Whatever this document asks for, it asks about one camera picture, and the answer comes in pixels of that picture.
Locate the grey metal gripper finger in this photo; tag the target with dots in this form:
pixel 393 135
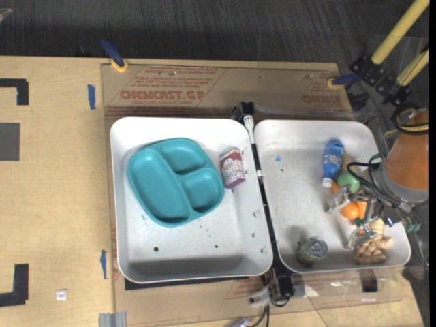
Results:
pixel 337 201
pixel 363 234

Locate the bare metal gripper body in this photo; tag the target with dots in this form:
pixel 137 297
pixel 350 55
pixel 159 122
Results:
pixel 373 210

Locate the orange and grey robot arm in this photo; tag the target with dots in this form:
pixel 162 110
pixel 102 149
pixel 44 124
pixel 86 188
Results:
pixel 408 155

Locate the orange toy carrot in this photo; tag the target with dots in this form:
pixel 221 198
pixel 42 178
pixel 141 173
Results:
pixel 351 211

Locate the beige toy bread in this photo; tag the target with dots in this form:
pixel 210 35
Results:
pixel 371 252

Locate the green toy apple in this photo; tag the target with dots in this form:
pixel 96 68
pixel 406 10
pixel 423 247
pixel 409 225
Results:
pixel 349 182

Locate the white plastic tray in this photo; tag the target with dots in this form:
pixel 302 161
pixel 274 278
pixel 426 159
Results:
pixel 190 244
pixel 299 196

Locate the blue plastic bottle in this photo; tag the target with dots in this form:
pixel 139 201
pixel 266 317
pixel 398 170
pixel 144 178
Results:
pixel 332 160

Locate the small green can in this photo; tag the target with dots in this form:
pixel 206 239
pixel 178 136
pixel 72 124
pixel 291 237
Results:
pixel 310 252

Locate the thin black and white rod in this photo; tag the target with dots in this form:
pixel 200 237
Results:
pixel 264 196

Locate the small red and white carton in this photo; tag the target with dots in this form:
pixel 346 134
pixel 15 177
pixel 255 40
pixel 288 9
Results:
pixel 232 169

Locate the brown cardboard board red print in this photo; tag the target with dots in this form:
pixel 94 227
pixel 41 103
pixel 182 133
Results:
pixel 218 87

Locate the blue divided plate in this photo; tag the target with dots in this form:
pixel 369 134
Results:
pixel 163 186

